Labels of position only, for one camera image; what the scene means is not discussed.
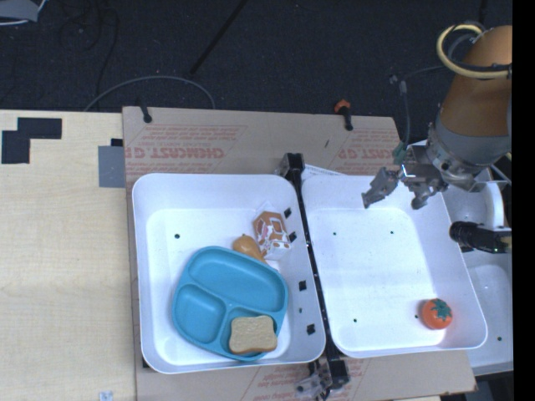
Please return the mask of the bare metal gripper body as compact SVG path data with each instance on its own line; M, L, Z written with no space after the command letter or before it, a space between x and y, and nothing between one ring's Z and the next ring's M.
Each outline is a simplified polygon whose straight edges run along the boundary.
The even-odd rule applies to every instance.
M458 159L440 143L410 145L400 168L400 180L414 192L429 195L445 191L451 186L466 192L482 190L476 178L482 167Z

